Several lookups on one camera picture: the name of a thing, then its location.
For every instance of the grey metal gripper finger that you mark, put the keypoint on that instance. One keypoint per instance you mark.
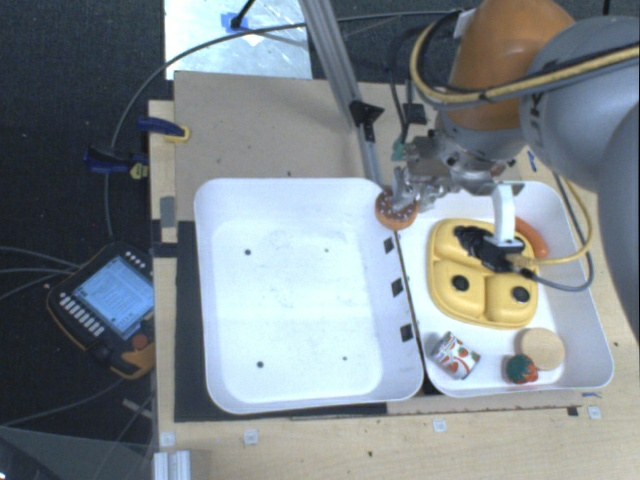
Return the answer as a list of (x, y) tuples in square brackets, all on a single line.
[(403, 188), (428, 197)]

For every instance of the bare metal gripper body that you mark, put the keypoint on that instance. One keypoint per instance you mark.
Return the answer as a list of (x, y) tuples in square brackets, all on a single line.
[(450, 170)]

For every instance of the brown sprinkled doughnut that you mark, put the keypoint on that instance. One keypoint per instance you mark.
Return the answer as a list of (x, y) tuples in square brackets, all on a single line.
[(390, 215)]

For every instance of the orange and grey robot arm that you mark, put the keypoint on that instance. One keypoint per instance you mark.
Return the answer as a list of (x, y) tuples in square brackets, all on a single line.
[(575, 93)]

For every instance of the yellow divided plate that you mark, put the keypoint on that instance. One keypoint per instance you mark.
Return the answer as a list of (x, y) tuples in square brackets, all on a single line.
[(450, 263)]

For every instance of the orange sausage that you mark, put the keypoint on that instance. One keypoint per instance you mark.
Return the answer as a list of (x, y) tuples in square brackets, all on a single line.
[(536, 240)]

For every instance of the white plastic tray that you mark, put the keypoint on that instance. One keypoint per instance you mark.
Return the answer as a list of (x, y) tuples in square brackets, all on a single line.
[(565, 288), (300, 293)]

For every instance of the brown cardboard board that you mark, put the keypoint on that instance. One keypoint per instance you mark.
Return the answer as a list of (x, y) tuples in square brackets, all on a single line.
[(260, 128)]

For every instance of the white can with red print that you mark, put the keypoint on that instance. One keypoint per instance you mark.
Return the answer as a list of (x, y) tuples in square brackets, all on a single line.
[(454, 355)]

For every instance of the tan round biscuit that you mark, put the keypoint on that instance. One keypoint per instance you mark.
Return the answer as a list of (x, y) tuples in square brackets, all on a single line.
[(542, 347)]

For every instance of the red strawberry with green leaves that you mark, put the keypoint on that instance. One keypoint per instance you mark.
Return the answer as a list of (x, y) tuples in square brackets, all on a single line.
[(521, 369)]

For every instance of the black cylinder on white bracket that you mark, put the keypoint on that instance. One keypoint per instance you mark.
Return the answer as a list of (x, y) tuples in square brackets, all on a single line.
[(504, 213)]

